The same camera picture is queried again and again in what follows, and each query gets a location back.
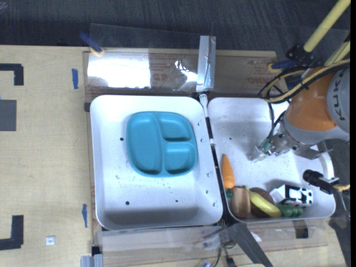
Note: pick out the blue divided plate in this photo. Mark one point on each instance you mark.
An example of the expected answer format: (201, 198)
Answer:
(144, 143)

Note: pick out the green grapes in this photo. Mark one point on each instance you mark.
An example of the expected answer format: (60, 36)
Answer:
(290, 211)

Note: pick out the yellow banana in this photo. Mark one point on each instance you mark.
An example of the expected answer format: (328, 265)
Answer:
(264, 203)

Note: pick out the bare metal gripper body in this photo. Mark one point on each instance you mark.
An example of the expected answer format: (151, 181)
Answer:
(281, 145)

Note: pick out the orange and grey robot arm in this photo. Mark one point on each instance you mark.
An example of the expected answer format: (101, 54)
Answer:
(311, 113)

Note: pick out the black and white carton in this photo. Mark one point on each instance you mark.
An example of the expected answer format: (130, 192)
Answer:
(297, 195)

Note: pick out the orange carrot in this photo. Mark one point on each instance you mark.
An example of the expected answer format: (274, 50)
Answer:
(227, 171)

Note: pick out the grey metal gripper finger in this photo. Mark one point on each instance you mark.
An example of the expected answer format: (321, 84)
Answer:
(254, 153)
(262, 157)

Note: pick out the black cylinder on white bracket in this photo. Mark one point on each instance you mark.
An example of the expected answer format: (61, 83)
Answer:
(317, 178)

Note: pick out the white plastic tray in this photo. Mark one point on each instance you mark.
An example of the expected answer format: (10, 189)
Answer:
(155, 199)
(242, 126)

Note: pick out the brown bread loaf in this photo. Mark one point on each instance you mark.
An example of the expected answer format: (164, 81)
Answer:
(241, 202)

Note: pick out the brown kiwi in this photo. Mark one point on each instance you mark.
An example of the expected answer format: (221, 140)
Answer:
(264, 193)

